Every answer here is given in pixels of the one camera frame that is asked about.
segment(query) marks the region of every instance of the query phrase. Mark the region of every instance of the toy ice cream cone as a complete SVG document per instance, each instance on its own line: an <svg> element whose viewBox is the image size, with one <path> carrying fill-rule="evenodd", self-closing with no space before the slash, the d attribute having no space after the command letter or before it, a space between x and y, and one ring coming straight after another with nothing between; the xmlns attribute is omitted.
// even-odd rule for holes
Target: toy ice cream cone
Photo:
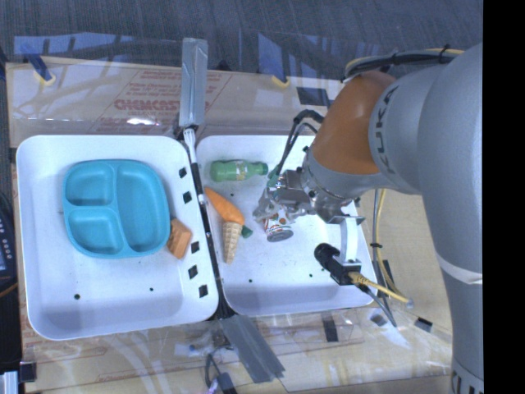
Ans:
<svg viewBox="0 0 525 394"><path fill-rule="evenodd" d="M230 264L235 257L237 242L243 226L236 222L224 222L222 225L222 243L224 245L224 261Z"/></svg>

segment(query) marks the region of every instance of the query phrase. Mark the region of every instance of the white basin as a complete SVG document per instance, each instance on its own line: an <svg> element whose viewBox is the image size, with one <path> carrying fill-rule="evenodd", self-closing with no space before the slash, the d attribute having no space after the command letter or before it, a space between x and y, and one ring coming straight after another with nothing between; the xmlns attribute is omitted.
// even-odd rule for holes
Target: white basin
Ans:
<svg viewBox="0 0 525 394"><path fill-rule="evenodd" d="M78 162L109 158L147 163L161 177L171 216L193 232L193 246L182 260L166 246L141 257L99 259L70 243L63 177ZM27 310L41 336L66 340L159 328L203 321L215 312L217 287L189 160L179 142L159 136L38 135L22 142L16 168Z"/></svg>
<svg viewBox="0 0 525 394"><path fill-rule="evenodd" d="M302 149L312 140L312 136L297 139L283 171L302 165ZM255 317L353 308L371 303L371 298L355 286L338 286L313 256L315 247L322 242L341 247L339 226L327 225L317 216L301 217L292 224L294 235L290 239L268 242L262 225L252 217L267 178L253 176L246 181L214 182L210 177L210 165L215 160L265 162L271 171L281 159L285 142L286 136L277 135L214 135L204 138L197 146L203 185L232 201L244 214L246 226L253 230L249 238L240 239L233 262L227 264L222 253L222 220L208 205L228 304L239 314ZM357 216L353 204L345 213ZM347 258L361 261L361 273L376 282L362 228L354 220L348 220L347 225Z"/></svg>

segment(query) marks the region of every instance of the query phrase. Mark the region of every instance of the blue plate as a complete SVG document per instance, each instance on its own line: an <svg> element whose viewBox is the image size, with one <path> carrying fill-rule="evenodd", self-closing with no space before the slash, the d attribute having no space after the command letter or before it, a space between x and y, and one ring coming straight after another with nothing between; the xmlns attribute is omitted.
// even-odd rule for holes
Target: blue plate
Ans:
<svg viewBox="0 0 525 394"><path fill-rule="evenodd" d="M158 174L134 160L96 160L70 168L62 185L67 235L83 254L136 257L159 251L170 235Z"/></svg>

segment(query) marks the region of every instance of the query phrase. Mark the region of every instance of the orange carrot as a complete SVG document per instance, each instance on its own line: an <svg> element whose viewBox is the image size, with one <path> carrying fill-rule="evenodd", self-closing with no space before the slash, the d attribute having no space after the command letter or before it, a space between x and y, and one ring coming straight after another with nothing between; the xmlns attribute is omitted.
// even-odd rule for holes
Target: orange carrot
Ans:
<svg viewBox="0 0 525 394"><path fill-rule="evenodd" d="M209 187L204 188L204 192L225 222L235 222L244 225L244 215L233 203Z"/></svg>

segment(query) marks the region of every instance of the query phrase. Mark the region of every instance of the yellow cable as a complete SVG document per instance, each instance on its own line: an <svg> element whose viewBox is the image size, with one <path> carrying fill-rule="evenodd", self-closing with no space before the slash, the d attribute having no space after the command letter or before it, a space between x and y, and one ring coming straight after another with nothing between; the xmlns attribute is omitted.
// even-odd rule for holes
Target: yellow cable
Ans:
<svg viewBox="0 0 525 394"><path fill-rule="evenodd" d="M401 302L404 302L405 304L408 304L410 302L410 299L405 298L404 296L398 295L397 293L391 291L390 289L388 289L388 288L386 288L384 286L378 285L375 282L372 282L371 280L367 279L361 273L350 272L350 273L348 273L348 276L352 279L352 281L354 283L375 287L379 291L382 291L382 292L386 293L388 296L391 296L394 299L400 300Z"/></svg>
<svg viewBox="0 0 525 394"><path fill-rule="evenodd" d="M286 78L286 81L283 82L277 76L272 76L272 83L279 86L281 89L286 89L288 86L290 86L290 79Z"/></svg>
<svg viewBox="0 0 525 394"><path fill-rule="evenodd" d="M426 51L436 51L438 53L441 53L441 51L443 51L443 48L429 48L427 49ZM460 50L460 49L453 49L453 48L447 48L445 50L445 53L450 53L450 54L461 54L463 53L463 50ZM366 60L367 58L371 58L371 57L360 57L360 58L355 58L354 60L351 60L349 61L346 66L345 66L345 70L348 70L350 68L350 66L356 64L357 62L361 62L362 60Z"/></svg>
<svg viewBox="0 0 525 394"><path fill-rule="evenodd" d="M386 190L384 188L381 188L380 194L379 194L379 201L377 203L376 226L374 229L374 236L373 236L375 243L378 243L379 241L379 218L381 216L381 210L383 207L383 201L385 200L385 194L386 194ZM392 291L398 294L399 296L405 297L403 292L401 292L397 288L397 286L394 284L394 281L390 278L390 274L386 270L385 263L383 262L383 258L381 256L381 250L379 249L379 247L376 248L376 255L377 255L377 262L379 263L379 267L381 269L381 272L383 273L385 282L388 285L388 287L390 287Z"/></svg>
<svg viewBox="0 0 525 394"><path fill-rule="evenodd" d="M0 292L0 298L3 298L8 293L14 291L17 286L18 286L18 283L14 283L10 285L5 291Z"/></svg>

